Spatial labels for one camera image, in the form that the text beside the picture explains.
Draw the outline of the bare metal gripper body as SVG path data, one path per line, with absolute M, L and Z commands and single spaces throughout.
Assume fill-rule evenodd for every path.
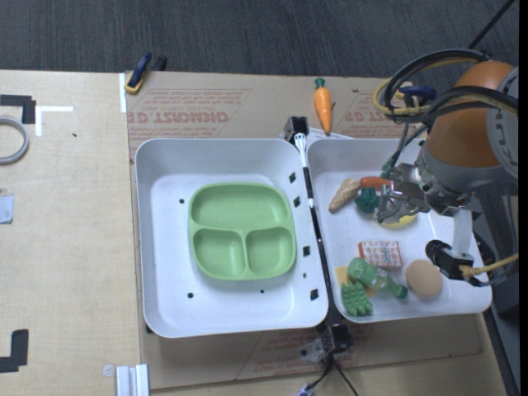
M 389 196 L 395 200 L 398 208 L 400 200 L 423 200 L 429 206 L 429 211 L 454 216 L 471 199 L 467 193 L 451 190 L 442 184 L 423 163 L 401 163 L 389 177 Z

